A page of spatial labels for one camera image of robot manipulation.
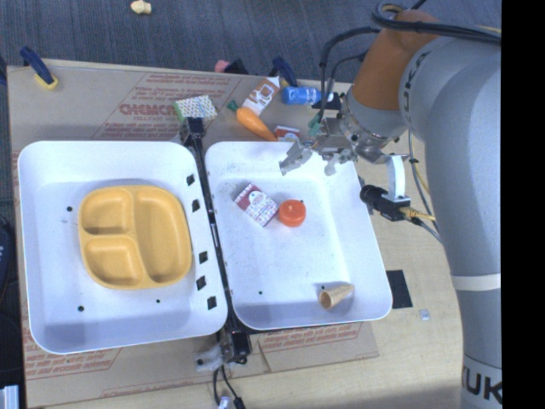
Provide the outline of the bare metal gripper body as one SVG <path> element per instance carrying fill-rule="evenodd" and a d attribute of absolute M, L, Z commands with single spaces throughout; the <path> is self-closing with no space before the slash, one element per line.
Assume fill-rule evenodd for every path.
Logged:
<path fill-rule="evenodd" d="M 399 137 L 398 116 L 335 116 L 311 121 L 313 150 L 323 158 L 339 155 L 338 162 L 361 157 L 383 163 L 382 149 Z"/>

